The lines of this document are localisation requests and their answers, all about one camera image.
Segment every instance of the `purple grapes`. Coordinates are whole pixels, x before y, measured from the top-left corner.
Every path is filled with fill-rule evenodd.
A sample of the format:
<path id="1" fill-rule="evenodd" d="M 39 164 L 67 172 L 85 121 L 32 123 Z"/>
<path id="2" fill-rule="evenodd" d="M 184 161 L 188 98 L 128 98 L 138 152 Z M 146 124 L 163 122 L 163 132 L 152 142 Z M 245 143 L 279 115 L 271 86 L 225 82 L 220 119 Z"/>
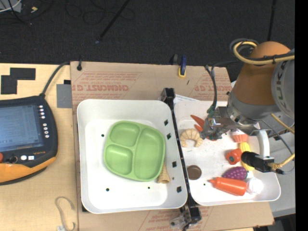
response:
<path id="1" fill-rule="evenodd" d="M 247 177 L 247 171 L 242 166 L 232 167 L 228 169 L 222 177 L 236 180 L 244 180 Z"/>

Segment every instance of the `dark carpet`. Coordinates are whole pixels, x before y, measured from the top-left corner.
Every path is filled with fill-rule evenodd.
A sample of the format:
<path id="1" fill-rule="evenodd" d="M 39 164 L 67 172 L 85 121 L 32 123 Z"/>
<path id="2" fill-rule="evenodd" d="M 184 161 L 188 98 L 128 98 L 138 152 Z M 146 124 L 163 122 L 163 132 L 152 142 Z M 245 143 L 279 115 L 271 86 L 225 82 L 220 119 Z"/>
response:
<path id="1" fill-rule="evenodd" d="M 125 1 L 22 0 L 20 12 L 0 12 L 0 62 L 169 64 L 184 54 L 205 65 L 235 60 L 233 40 L 262 43 L 270 28 L 270 40 L 295 47 L 295 0 L 131 0 L 96 44 Z M 227 66 L 231 81 L 241 66 Z"/>

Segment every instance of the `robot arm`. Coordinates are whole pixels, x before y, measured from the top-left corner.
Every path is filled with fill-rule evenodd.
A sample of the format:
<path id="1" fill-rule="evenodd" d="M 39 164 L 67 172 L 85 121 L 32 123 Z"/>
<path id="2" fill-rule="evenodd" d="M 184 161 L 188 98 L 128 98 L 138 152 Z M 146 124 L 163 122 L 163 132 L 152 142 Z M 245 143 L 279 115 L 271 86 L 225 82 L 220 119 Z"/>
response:
<path id="1" fill-rule="evenodd" d="M 212 107 L 204 121 L 193 117 L 202 139 L 221 139 L 227 131 L 241 130 L 258 137 L 260 154 L 243 153 L 242 161 L 261 172 L 270 172 L 274 159 L 270 157 L 267 132 L 259 122 L 275 112 L 283 112 L 294 120 L 295 50 L 277 42 L 256 44 L 255 41 L 236 40 L 232 52 L 244 65 L 229 94 L 226 107 Z M 249 58 L 242 57 L 239 48 L 253 47 Z"/>

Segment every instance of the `screen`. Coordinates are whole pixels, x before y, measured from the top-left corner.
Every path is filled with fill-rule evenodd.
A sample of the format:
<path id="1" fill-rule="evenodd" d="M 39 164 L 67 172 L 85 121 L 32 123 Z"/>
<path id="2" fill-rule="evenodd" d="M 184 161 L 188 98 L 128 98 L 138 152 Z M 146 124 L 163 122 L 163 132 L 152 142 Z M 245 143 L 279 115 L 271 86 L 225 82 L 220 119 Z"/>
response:
<path id="1" fill-rule="evenodd" d="M 0 108 L 0 152 L 43 146 L 36 105 Z"/>

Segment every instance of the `yellow corn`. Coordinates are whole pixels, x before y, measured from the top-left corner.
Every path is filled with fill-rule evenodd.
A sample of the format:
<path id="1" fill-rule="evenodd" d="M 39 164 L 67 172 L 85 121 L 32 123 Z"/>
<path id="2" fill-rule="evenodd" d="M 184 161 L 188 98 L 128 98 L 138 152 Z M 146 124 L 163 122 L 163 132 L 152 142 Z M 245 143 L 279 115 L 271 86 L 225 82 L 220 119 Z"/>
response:
<path id="1" fill-rule="evenodd" d="M 242 152 L 242 153 L 243 153 L 243 152 L 250 152 L 250 151 L 251 151 L 251 150 L 250 150 L 250 147 L 249 147 L 249 144 L 248 144 L 247 142 L 240 142 L 239 148 L 241 149 L 241 152 Z M 254 170 L 254 169 L 255 169 L 254 167 L 251 167 L 251 166 L 249 166 L 248 164 L 243 163 L 242 161 L 241 161 L 241 163 L 242 163 L 243 167 L 244 167 L 247 171 L 250 171 L 250 170 Z"/>

